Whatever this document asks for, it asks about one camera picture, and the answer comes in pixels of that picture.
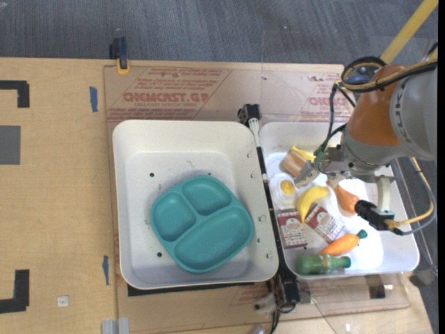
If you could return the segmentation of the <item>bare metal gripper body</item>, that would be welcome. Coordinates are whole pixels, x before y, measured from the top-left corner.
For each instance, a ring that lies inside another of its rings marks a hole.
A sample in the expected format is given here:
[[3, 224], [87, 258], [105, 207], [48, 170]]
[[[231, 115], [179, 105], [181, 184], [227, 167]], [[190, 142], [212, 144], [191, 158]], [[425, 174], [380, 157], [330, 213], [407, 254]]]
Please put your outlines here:
[[359, 179], [373, 182], [379, 165], [357, 158], [347, 147], [328, 147], [316, 155], [314, 168], [330, 180]]

